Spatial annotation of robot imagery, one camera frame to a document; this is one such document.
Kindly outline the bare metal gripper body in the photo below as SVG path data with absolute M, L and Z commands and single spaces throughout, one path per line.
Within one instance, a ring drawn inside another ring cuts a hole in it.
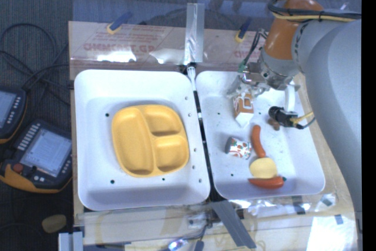
M 258 61 L 240 64 L 242 81 L 259 88 L 283 91 L 299 73 L 293 61 Z

